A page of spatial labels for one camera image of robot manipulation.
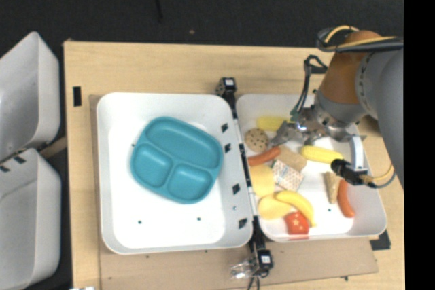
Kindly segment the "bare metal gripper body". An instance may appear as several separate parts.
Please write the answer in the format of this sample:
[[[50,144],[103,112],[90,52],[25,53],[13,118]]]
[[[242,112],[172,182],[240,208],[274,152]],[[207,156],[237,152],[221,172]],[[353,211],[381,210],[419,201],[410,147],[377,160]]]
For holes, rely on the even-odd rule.
[[[336,120],[321,107],[306,107],[292,116],[294,125],[302,135],[306,132],[317,131],[323,137],[330,137],[335,141],[348,141],[353,133],[350,133],[349,123]]]

